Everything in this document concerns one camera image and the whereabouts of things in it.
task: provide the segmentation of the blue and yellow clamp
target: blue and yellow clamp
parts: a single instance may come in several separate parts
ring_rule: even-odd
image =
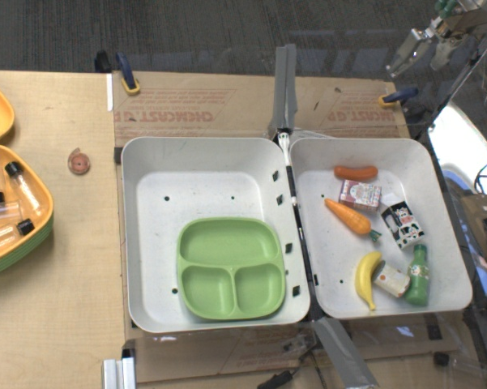
[[[409,98],[418,95],[418,88],[405,88],[390,95],[383,95],[378,98],[378,103],[382,108],[392,108],[396,105],[396,101],[403,104]]]
[[[134,78],[133,73],[131,72],[130,63],[128,62],[126,55],[123,52],[117,52],[115,54],[115,58],[117,59],[119,67],[121,68],[122,86],[129,95],[138,94],[140,92],[139,81]]]

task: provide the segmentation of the blue object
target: blue object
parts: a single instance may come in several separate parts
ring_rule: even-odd
[[[413,98],[414,96],[418,95],[419,91],[418,88],[405,88],[401,89],[400,91],[393,92],[390,95],[384,96],[382,98],[383,102],[390,103],[396,101],[406,101],[409,98]]]
[[[131,66],[126,55],[123,52],[117,52],[115,54],[115,58],[117,59],[119,67],[121,68],[122,75],[124,76],[124,80],[126,81],[128,88],[137,88],[137,83],[135,82],[135,78],[131,72]]]

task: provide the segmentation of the green divided plate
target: green divided plate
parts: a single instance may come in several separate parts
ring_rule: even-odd
[[[184,302],[202,318],[259,318],[275,312],[284,300],[279,238],[261,220],[190,222],[178,237],[177,269]]]

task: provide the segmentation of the toy carrot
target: toy carrot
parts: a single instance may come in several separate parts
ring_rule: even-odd
[[[361,182],[362,180],[367,180],[375,177],[378,174],[378,169],[373,165],[368,165],[367,167],[360,167],[355,169],[351,167],[344,167],[343,165],[337,165],[333,168],[333,173],[337,177]]]
[[[371,229],[371,221],[361,213],[357,212],[335,200],[324,199],[326,206],[330,208],[340,220],[342,220],[354,233],[358,235],[369,234],[373,242],[381,236],[381,233]]]

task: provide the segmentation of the tin can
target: tin can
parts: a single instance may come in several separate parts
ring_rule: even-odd
[[[382,261],[373,272],[373,283],[389,294],[399,298],[405,294],[411,279],[401,270]]]

